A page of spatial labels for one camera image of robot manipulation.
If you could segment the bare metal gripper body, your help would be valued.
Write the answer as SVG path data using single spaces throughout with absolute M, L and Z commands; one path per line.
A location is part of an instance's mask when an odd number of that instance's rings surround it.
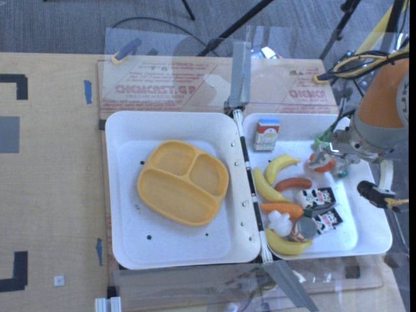
M 326 147 L 329 155 L 357 163 L 361 159 L 380 163 L 394 151 L 395 145 L 388 141 L 386 129 L 377 127 L 345 127 L 336 130 Z

